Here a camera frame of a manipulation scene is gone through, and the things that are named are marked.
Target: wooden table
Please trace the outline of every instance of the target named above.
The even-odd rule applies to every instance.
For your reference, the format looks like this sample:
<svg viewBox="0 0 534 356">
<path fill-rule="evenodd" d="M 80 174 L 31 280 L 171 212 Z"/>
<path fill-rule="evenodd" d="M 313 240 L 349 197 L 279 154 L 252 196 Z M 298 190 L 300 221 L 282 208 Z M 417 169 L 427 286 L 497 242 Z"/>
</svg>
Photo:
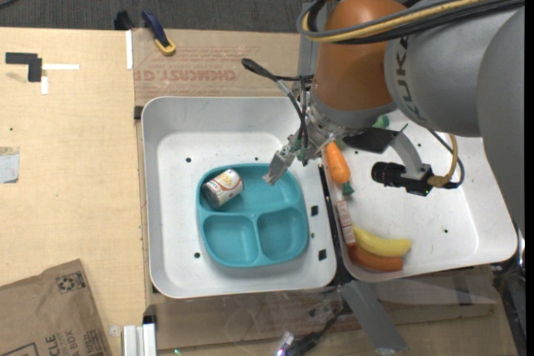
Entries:
<svg viewBox="0 0 534 356">
<path fill-rule="evenodd" d="M 49 92 L 42 95 L 39 83 L 28 82 L 25 66 L 0 62 L 0 146 L 20 149 L 18 181 L 0 184 L 0 285 L 80 258 L 106 331 L 139 325 L 145 263 L 125 34 L 0 28 L 0 47 L 2 56 L 37 53 L 43 63 L 80 65 L 49 71 Z M 501 302 L 489 316 L 414 322 L 400 333 L 410 346 L 406 354 L 516 354 Z M 119 338 L 108 339 L 119 356 Z M 182 354 L 268 354 L 273 344 L 231 343 Z M 375 351 L 363 331 L 350 331 L 329 333 L 309 353 L 316 354 Z"/>
</svg>

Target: white can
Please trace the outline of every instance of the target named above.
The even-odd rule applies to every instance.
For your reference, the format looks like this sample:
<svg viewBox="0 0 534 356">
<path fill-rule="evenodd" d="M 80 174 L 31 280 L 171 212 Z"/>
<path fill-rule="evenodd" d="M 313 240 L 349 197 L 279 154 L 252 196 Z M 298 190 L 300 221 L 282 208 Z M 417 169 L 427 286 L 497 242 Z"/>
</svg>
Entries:
<svg viewBox="0 0 534 356">
<path fill-rule="evenodd" d="M 226 169 L 202 185 L 202 194 L 213 208 L 220 208 L 243 189 L 243 181 L 239 174 L 233 169 Z"/>
</svg>

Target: banana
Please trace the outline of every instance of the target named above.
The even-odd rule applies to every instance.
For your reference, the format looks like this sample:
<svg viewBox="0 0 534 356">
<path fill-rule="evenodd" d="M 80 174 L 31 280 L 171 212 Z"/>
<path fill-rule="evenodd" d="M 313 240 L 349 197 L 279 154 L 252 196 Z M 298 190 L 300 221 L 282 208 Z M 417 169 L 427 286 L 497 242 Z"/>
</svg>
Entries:
<svg viewBox="0 0 534 356">
<path fill-rule="evenodd" d="M 363 228 L 352 226 L 356 236 L 356 245 L 365 251 L 381 257 L 402 257 L 411 248 L 411 240 L 407 238 L 380 238 Z"/>
</svg>

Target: toy carrot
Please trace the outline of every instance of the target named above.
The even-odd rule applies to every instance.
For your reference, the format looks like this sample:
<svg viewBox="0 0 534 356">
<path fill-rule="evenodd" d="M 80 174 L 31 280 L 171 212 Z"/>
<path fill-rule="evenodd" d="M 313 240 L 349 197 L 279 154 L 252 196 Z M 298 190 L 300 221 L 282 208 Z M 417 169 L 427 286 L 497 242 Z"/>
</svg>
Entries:
<svg viewBox="0 0 534 356">
<path fill-rule="evenodd" d="M 330 176 L 336 183 L 343 186 L 343 196 L 349 196 L 354 192 L 354 189 L 350 186 L 349 165 L 334 141 L 328 143 L 326 146 L 326 157 L 330 169 Z"/>
<path fill-rule="evenodd" d="M 401 257 L 381 257 L 374 255 L 358 246 L 347 247 L 350 259 L 360 266 L 378 270 L 381 272 L 395 272 L 402 270 L 404 260 Z"/>
</svg>

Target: blue tray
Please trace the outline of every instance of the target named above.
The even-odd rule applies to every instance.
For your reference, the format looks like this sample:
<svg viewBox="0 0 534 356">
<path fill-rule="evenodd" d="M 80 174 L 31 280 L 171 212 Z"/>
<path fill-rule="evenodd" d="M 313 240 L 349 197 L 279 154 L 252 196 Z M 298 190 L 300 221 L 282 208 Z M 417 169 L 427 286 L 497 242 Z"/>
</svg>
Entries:
<svg viewBox="0 0 534 356">
<path fill-rule="evenodd" d="M 220 208 L 204 198 L 202 184 L 228 168 L 244 190 Z M 289 261 L 308 244 L 308 218 L 300 185 L 287 171 L 274 186 L 262 179 L 267 163 L 243 163 L 212 169 L 196 192 L 199 229 L 209 255 L 227 267 L 259 267 Z"/>
</svg>

